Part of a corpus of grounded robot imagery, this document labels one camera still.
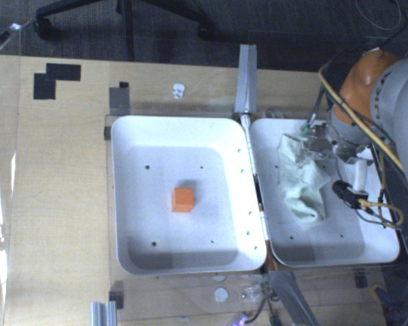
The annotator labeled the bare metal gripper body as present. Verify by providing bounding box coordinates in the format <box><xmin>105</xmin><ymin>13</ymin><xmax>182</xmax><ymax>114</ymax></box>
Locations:
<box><xmin>304</xmin><ymin>124</ymin><xmax>360</xmax><ymax>162</ymax></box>

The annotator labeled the pale green cloth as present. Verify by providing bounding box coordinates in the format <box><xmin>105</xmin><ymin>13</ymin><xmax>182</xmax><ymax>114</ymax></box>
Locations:
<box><xmin>277</xmin><ymin>133</ymin><xmax>331</xmax><ymax>230</ymax></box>

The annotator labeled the white plastic tray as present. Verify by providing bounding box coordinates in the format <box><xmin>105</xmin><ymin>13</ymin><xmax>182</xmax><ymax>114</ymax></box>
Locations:
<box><xmin>110</xmin><ymin>115</ymin><xmax>268</xmax><ymax>277</ymax></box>
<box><xmin>250</xmin><ymin>117</ymin><xmax>401</xmax><ymax>268</ymax></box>

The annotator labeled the orange cube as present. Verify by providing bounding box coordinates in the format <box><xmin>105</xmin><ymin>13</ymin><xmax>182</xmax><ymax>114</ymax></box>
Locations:
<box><xmin>171</xmin><ymin>187</ymin><xmax>194</xmax><ymax>213</ymax></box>

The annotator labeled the black cylinder on white bracket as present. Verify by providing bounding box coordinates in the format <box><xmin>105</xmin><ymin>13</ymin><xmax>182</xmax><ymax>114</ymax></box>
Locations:
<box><xmin>332</xmin><ymin>155</ymin><xmax>373</xmax><ymax>211</ymax></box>

